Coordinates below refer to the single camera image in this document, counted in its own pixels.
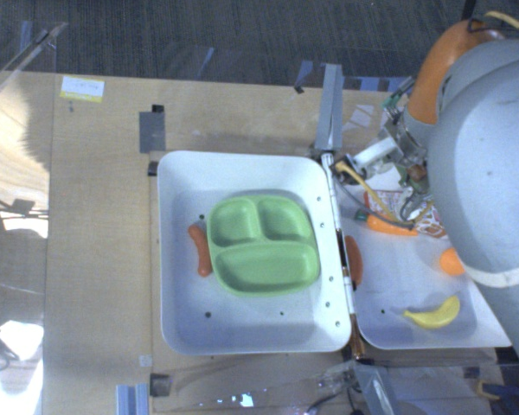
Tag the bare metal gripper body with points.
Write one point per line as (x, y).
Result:
(408, 147)

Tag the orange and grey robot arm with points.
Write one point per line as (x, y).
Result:
(488, 154)

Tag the orange toy carrot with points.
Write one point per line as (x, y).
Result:
(387, 226)

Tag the orange round toy fruit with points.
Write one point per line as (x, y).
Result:
(450, 263)

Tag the red-brown toy sausage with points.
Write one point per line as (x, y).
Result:
(202, 253)
(354, 259)

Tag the white plastic tray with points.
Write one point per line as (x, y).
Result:
(398, 275)
(251, 322)

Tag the yellow banana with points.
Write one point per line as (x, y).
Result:
(437, 318)

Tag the green divided plate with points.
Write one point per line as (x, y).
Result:
(264, 266)

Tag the pale wood board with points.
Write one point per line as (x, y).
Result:
(99, 231)

